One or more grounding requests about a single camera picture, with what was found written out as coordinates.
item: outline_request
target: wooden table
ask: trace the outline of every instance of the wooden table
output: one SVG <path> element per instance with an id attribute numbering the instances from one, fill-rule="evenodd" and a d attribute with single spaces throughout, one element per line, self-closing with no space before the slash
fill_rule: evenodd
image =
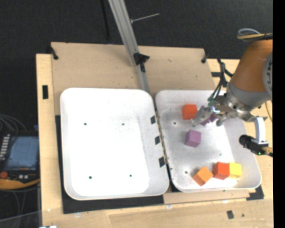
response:
<path id="1" fill-rule="evenodd" d="M 262 174 L 263 199 L 247 200 L 256 190 L 212 191 L 193 194 L 164 194 L 164 204 L 64 214 L 58 166 L 55 115 L 59 96 L 72 87 L 140 88 L 136 69 L 130 66 L 122 45 L 52 43 L 59 59 L 37 54 L 38 124 L 40 138 L 42 224 L 58 228 L 144 228 L 144 227 L 273 227 L 273 161 L 257 156 Z M 152 97 L 163 89 L 213 90 L 218 78 L 215 59 L 201 63 L 201 48 L 139 47 L 150 56 L 145 64 Z M 233 72 L 238 60 L 223 60 Z M 253 114 L 269 116 L 266 139 L 272 146 L 272 105 L 264 104 Z M 245 124 L 255 136 L 253 123 Z M 234 218 L 228 218 L 232 211 Z"/>

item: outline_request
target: orange cylinder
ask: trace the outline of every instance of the orange cylinder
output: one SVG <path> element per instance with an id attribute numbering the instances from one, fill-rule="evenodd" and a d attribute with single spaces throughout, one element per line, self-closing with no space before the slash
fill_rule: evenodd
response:
<path id="1" fill-rule="evenodd" d="M 273 40 L 254 41 L 247 47 L 232 77 L 236 88 L 249 92 L 266 91 L 263 68 L 272 48 Z"/>

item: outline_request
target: yellow cube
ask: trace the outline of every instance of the yellow cube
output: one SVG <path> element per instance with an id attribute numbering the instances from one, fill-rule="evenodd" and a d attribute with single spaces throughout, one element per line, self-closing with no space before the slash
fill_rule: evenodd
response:
<path id="1" fill-rule="evenodd" d="M 242 165 L 235 162 L 229 162 L 230 178 L 237 179 L 242 175 Z"/>

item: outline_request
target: black floor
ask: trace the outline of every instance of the black floor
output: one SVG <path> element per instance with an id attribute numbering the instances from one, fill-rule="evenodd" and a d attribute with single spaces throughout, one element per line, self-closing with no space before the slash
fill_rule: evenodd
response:
<path id="1" fill-rule="evenodd" d="M 38 124 L 36 53 L 51 41 L 115 43 L 121 39 L 104 0 L 0 0 L 0 113 L 16 117 L 28 129 Z M 125 0 L 139 45 L 204 48 L 209 57 L 240 58 L 247 43 L 241 28 L 273 32 L 273 0 Z M 26 198 L 23 213 L 37 210 L 37 194 Z M 0 192 L 0 219 L 17 214 L 16 198 Z"/>

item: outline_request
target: empty white tray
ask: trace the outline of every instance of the empty white tray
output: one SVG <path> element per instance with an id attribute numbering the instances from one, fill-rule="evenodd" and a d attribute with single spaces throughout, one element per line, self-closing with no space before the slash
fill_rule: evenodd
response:
<path id="1" fill-rule="evenodd" d="M 255 155 L 239 144 L 239 137 L 246 134 L 241 119 L 226 120 L 220 127 L 215 122 L 193 127 L 191 121 L 182 119 L 181 109 L 185 104 L 196 104 L 198 109 L 202 105 L 207 106 L 207 98 L 211 94 L 209 90 L 166 90 L 156 95 L 172 182 L 183 192 L 256 188 L 261 183 L 261 173 Z M 186 132 L 190 129 L 201 132 L 198 147 L 184 144 Z M 238 180 L 211 178 L 203 186 L 195 182 L 192 176 L 202 166 L 212 171 L 212 165 L 218 161 L 240 163 L 242 176 Z"/>
<path id="2" fill-rule="evenodd" d="M 169 186 L 152 97 L 69 88 L 60 97 L 64 186 L 76 200 L 156 196 Z"/>

